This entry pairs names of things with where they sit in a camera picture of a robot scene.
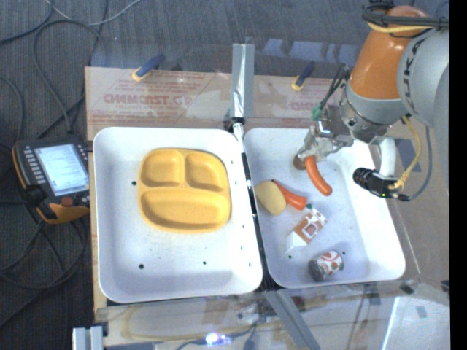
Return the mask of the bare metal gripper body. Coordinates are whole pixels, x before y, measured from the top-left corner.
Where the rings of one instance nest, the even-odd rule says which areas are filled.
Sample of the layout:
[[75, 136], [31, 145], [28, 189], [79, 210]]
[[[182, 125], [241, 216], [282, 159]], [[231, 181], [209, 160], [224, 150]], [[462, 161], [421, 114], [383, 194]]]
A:
[[351, 106], [318, 105], [313, 109], [314, 145], [322, 148], [342, 148], [354, 140], [372, 144], [386, 134], [386, 126], [360, 116]]

